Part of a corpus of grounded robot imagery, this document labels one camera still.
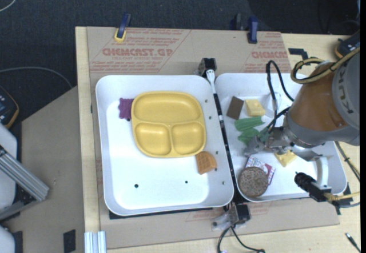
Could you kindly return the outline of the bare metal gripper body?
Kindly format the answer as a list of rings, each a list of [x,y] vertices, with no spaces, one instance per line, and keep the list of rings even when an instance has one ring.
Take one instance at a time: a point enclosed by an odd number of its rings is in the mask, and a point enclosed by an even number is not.
[[[285,154],[293,146],[283,128],[274,128],[265,142],[265,149],[277,154]]]

